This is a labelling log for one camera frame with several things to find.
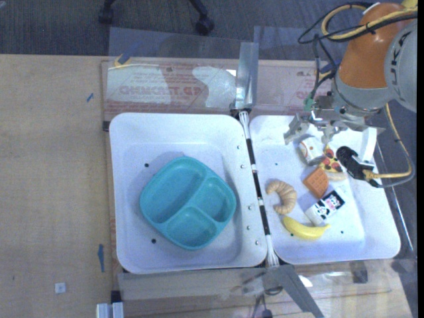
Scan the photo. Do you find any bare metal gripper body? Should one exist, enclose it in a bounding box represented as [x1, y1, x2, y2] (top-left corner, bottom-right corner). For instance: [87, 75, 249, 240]
[309, 94, 386, 133]

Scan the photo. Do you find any white packet with red print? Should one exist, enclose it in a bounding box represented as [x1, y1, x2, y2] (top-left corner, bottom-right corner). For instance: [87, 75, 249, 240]
[297, 136, 326, 166]

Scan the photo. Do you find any toy pizza slice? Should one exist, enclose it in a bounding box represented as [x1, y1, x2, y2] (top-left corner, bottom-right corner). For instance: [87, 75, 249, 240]
[317, 147, 348, 182]

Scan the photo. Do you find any orange waffle biscuit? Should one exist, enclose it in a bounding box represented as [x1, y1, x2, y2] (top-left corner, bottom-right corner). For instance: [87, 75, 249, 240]
[302, 166, 330, 199]

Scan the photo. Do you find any tan toy croissant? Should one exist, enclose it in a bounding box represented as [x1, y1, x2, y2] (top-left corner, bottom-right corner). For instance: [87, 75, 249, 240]
[266, 180, 298, 216]

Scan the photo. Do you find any white cow print carton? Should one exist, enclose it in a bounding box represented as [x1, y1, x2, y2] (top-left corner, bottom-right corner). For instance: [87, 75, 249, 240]
[304, 189, 346, 227]

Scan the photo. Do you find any yellow banana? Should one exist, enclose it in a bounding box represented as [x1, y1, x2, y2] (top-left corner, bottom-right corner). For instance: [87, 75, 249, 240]
[282, 215, 332, 241]

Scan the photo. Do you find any white plastic tray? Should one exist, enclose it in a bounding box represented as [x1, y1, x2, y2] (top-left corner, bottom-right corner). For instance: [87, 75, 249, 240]
[248, 114, 402, 266]
[108, 112, 268, 275]

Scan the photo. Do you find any brown cardboard board red print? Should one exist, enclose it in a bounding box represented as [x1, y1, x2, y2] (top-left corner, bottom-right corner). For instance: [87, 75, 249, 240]
[101, 57, 336, 278]

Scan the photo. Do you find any teal divided plate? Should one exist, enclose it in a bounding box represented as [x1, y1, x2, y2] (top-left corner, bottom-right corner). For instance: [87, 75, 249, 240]
[138, 155, 238, 252]

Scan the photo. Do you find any black office chair base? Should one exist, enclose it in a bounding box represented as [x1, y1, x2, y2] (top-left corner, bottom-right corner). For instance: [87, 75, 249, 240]
[98, 0, 215, 36]

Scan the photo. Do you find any black cylinder on white bracket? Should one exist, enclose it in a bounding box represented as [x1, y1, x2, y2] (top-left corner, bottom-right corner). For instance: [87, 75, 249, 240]
[335, 127, 379, 181]

